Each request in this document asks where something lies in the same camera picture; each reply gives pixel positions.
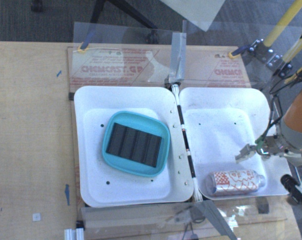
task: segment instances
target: wooden table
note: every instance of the wooden table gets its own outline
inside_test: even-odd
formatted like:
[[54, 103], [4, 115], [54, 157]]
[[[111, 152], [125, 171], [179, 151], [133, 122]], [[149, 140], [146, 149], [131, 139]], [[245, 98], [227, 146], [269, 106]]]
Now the wooden table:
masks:
[[[0, 240], [62, 240], [65, 229], [75, 228], [70, 46], [0, 42]], [[235, 228], [235, 234], [241, 239], [301, 239], [286, 197], [269, 202], [281, 220], [260, 223], [256, 216]], [[217, 202], [217, 207], [236, 204]]]

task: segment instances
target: bottle label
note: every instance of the bottle label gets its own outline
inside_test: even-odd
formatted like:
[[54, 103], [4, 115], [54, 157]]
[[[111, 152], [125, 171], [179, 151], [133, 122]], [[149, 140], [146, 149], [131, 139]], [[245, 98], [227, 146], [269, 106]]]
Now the bottle label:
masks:
[[259, 189], [258, 175], [253, 170], [216, 171], [213, 178], [215, 196], [246, 194]]

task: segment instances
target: bottle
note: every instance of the bottle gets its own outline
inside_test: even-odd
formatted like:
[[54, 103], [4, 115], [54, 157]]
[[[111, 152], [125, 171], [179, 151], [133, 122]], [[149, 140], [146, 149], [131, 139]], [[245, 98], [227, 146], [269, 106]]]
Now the bottle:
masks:
[[215, 171], [205, 179], [211, 196], [244, 195], [266, 185], [266, 179], [251, 169]]

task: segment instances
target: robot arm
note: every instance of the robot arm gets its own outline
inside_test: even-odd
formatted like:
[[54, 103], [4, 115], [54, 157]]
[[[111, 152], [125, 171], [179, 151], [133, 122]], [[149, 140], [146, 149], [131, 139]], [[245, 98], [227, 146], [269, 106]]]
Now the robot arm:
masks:
[[[267, 136], [268, 129], [276, 125], [276, 134]], [[255, 153], [267, 159], [270, 156], [286, 158], [293, 166], [302, 167], [302, 90], [294, 99], [285, 115], [273, 123], [269, 123], [268, 129], [255, 141], [256, 145], [245, 145], [240, 154], [235, 156], [237, 163], [252, 157]], [[281, 178], [284, 187], [291, 193], [292, 198], [302, 202], [302, 181], [298, 185], [290, 175]]]

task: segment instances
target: dark gray floor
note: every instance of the dark gray floor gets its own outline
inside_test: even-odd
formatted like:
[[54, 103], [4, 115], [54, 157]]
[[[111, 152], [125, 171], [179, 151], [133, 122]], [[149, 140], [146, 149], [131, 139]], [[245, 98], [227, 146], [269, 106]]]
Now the dark gray floor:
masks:
[[[89, 22], [95, 0], [43, 0], [44, 12], [30, 10], [31, 0], [0, 0], [0, 41], [72, 42], [74, 22]], [[126, 0], [159, 29], [181, 31], [183, 17], [159, 0]], [[188, 42], [199, 45], [243, 46], [265, 38], [295, 0], [226, 0], [210, 29], [194, 26]], [[140, 23], [106, 3], [100, 24], [142, 27]], [[302, 34], [302, 9], [272, 48], [284, 54]], [[302, 51], [291, 61], [293, 71], [302, 66]], [[302, 83], [280, 94], [283, 112]], [[302, 235], [302, 205], [292, 203]]]

